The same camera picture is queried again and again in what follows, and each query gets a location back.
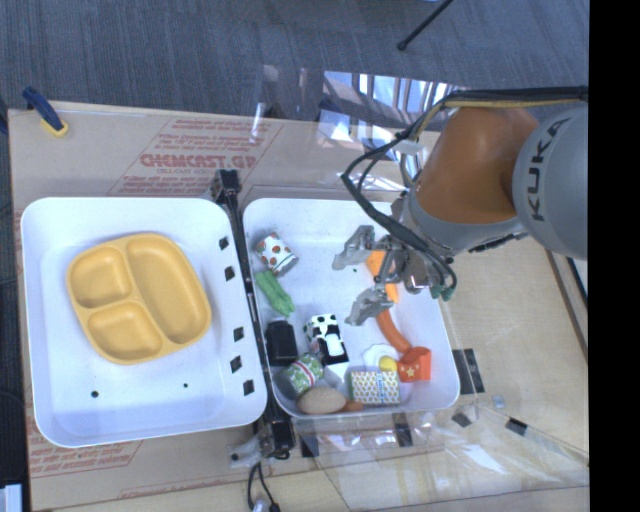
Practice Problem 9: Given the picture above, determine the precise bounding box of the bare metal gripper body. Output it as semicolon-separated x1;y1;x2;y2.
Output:
374;199;457;297

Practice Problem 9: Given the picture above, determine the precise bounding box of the orange carrot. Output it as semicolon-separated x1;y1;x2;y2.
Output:
365;249;401;305

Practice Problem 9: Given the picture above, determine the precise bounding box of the orange sausage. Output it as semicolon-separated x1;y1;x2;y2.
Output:
375;308;413;354

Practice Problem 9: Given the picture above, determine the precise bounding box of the white plastic tray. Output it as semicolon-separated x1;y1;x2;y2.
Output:
241;197;462;420
19;196;269;449

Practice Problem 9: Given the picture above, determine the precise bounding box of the white and yellow fried egg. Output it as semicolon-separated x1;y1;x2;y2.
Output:
361;342;401;374

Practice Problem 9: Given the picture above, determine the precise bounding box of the black and white cow carton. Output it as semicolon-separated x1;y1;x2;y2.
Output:
302;313;352;384

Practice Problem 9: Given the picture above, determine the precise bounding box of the red carton with yellow star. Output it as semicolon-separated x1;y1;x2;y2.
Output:
396;346;433;384

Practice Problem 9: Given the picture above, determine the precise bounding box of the white can with tomato print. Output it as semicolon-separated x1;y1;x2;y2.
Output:
254;231;300;278

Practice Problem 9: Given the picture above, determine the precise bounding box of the yellow patterned carton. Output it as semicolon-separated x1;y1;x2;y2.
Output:
347;369;403;407

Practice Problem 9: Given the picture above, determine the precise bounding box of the green asparagus bunch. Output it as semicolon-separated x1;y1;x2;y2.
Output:
254;269;297;318

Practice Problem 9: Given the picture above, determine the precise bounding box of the black bottle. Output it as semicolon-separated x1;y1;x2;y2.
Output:
264;319;300;367

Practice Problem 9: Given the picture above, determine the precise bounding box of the green and white can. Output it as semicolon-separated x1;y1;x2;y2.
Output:
277;352;326;400

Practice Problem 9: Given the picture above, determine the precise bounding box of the tan bread roll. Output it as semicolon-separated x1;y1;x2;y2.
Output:
295;385;348;416

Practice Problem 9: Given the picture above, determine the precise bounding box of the thin black and white rod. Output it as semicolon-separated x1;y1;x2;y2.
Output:
225;192;282;426

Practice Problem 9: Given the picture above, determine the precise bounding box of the yellow divided plate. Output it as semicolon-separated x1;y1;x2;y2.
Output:
65;232;214;366

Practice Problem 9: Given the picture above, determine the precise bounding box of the black stand leg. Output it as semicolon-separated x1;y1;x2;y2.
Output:
396;0;455;52

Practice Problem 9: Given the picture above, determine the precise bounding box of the brown cardboard board red print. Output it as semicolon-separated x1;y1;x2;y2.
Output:
7;102;451;512

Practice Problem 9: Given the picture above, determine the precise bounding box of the black block with thin wires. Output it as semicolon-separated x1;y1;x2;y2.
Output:
209;168;244;204
253;417;297;459

